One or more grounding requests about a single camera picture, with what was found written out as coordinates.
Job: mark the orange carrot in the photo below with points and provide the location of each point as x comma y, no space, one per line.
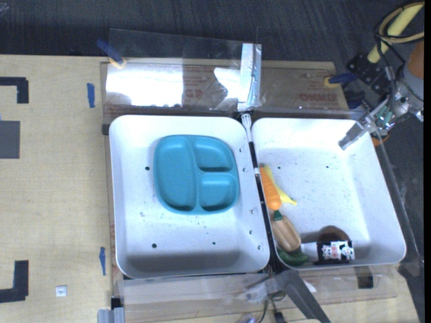
270,190

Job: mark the blue divided plate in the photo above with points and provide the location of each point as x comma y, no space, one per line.
175,173

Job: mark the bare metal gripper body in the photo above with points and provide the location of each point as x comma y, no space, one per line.
409,104

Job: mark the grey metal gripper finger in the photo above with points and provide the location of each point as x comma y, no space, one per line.
352,136

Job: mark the brown doughnut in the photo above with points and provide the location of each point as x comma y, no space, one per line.
333,234

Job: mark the white cow print bottle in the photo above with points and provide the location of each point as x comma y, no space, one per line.
336,251

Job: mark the tan bread roll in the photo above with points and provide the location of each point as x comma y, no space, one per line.
286,234

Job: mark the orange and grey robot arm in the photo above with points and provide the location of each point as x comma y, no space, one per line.
417,62

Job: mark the green toy vegetable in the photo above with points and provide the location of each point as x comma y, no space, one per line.
294,257

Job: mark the yellow banana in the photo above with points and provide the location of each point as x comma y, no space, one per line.
287,198

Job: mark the white plastic tray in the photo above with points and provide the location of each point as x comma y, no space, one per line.
188,241
336,194

